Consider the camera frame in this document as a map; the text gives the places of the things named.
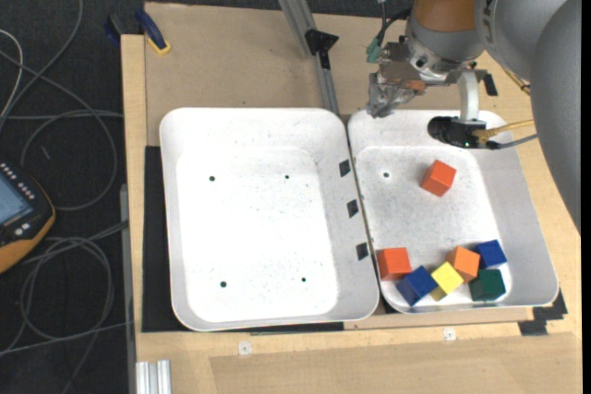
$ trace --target white tray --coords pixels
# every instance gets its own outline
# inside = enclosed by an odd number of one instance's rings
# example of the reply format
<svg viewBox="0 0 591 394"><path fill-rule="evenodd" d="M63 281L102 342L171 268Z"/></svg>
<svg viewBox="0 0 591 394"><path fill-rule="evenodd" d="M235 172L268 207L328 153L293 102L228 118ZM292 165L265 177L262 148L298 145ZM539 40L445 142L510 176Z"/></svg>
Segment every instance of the white tray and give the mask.
<svg viewBox="0 0 591 394"><path fill-rule="evenodd" d="M457 245L499 240L508 263L501 267L507 293L494 303L474 303L467 284L435 302L428 295L410 307L393 281L381 292L407 313L473 309L483 306L544 305L558 292L558 281L514 148L458 149L431 138L428 121L457 111L399 110L373 119L365 111L348 124L351 151L374 250L405 246L414 268L431 270ZM481 112L488 127L505 123ZM494 138L512 140L505 132ZM435 160L456 168L452 188L436 197L420 187Z"/></svg>
<svg viewBox="0 0 591 394"><path fill-rule="evenodd" d="M338 117L186 108L167 114L160 134L172 302L185 326L373 313L380 292Z"/></svg>

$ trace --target block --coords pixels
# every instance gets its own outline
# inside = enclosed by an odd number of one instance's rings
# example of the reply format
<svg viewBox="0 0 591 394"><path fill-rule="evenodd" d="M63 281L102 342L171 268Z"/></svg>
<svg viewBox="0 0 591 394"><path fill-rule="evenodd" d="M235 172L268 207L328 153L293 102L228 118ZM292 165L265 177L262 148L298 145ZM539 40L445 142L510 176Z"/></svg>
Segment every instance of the block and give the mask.
<svg viewBox="0 0 591 394"><path fill-rule="evenodd" d="M475 251L480 254L480 268L495 268L507 262L499 240L491 240L476 245Z"/></svg>
<svg viewBox="0 0 591 394"><path fill-rule="evenodd" d="M456 246L445 256L445 260L452 264L453 268L462 276L464 282L470 282L478 275L480 254L476 251L471 251L463 246Z"/></svg>
<svg viewBox="0 0 591 394"><path fill-rule="evenodd" d="M412 271L406 248L386 248L378 253L378 269L382 281L402 278Z"/></svg>
<svg viewBox="0 0 591 394"><path fill-rule="evenodd" d="M500 269L479 269L469 287L473 301L494 301L507 292Z"/></svg>
<svg viewBox="0 0 591 394"><path fill-rule="evenodd" d="M440 301L447 294L452 293L464 283L464 279L456 271L449 261L446 261L431 273L431 277L437 282L437 288L431 291L431 297Z"/></svg>
<svg viewBox="0 0 591 394"><path fill-rule="evenodd" d="M452 188L453 178L455 177L455 168L442 161L435 160L431 164L425 175L421 187L438 197L443 196Z"/></svg>
<svg viewBox="0 0 591 394"><path fill-rule="evenodd" d="M419 266L410 274L404 276L396 284L396 289L409 305L415 305L419 300L437 289L437 282L423 266Z"/></svg>

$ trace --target device screen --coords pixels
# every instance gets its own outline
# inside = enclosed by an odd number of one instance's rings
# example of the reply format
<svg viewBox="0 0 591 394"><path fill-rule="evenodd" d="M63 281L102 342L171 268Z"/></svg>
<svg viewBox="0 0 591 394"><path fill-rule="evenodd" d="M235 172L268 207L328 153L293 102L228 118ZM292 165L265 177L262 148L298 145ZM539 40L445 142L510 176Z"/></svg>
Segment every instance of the device screen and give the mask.
<svg viewBox="0 0 591 394"><path fill-rule="evenodd" d="M0 175L0 224L13 220L32 211L24 197L11 187Z"/></svg>

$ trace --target black floor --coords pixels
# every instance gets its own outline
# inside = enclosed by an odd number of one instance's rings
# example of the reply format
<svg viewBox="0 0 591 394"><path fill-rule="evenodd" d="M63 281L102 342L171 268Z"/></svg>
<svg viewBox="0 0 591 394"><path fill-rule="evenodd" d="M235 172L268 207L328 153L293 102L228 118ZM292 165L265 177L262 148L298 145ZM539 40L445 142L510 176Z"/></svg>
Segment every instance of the black floor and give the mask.
<svg viewBox="0 0 591 394"><path fill-rule="evenodd" d="M276 0L84 0L78 35L46 76L97 110L121 113L119 54L107 41L103 23L109 13L115 12L127 31L138 31L133 14L144 1L279 8ZM309 2L314 12L372 17L380 14L375 0ZM411 2L390 0L392 11L410 6ZM0 0L0 6L0 30L10 32L20 41L25 64L35 70L43 68L59 50L77 18L76 0ZM0 50L18 57L15 46L2 34ZM0 58L0 111L17 72ZM26 74L23 84L31 78ZM62 91L37 80L12 113L56 114L80 108ZM29 137L41 123L8 121L0 130L0 156L19 162ZM107 136L90 118L55 122L29 148L25 167L60 207L75 207L101 195L115 166L115 179L104 198L85 209L58 211L49 236L89 237L121 220L119 191L126 181L123 121L109 117L104 118L104 123L115 144L117 163L113 161ZM46 251L50 244L44 242L31 256ZM93 328L102 319L107 285L104 267L83 249L52 259L40 269L29 310L31 324L52 337L25 328L13 351L0 355L1 394L60 393L65 392L68 383L67 392L71 393L127 392L121 235L103 238L97 245L106 255L115 281L113 309L101 324L102 328L112 328L79 339L54 340ZM22 326L19 299L33 268L34 264L19 265L0 275L0 352L12 343Z"/></svg>

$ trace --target orange cube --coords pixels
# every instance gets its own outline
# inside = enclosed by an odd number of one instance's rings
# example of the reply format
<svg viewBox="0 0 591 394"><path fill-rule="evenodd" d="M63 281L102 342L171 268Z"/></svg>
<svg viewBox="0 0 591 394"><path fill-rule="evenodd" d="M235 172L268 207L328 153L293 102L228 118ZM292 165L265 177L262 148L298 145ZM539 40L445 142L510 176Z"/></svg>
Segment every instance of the orange cube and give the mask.
<svg viewBox="0 0 591 394"><path fill-rule="evenodd" d="M455 168L442 161L435 160L427 169L421 187L441 197L452 187L454 177Z"/></svg>
<svg viewBox="0 0 591 394"><path fill-rule="evenodd" d="M378 253L378 269L382 281L393 281L410 274L410 260L406 248L386 248Z"/></svg>
<svg viewBox="0 0 591 394"><path fill-rule="evenodd" d="M456 246L445 256L445 259L460 273L464 282L470 282L478 275L480 255L475 251L468 250L462 246Z"/></svg>

